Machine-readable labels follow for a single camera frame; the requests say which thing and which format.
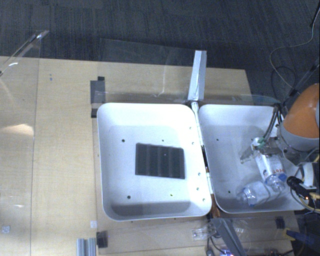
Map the black cylinder on white bracket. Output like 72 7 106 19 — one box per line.
286 162 316 199

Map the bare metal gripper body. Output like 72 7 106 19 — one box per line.
250 136 286 158

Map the black ribbed rectangular pad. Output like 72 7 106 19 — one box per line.
134 142 186 180

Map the clear plastic bottle red print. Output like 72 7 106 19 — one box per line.
254 153 288 193

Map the white plastic tray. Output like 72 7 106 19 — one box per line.
96 102 213 222
197 103 306 215

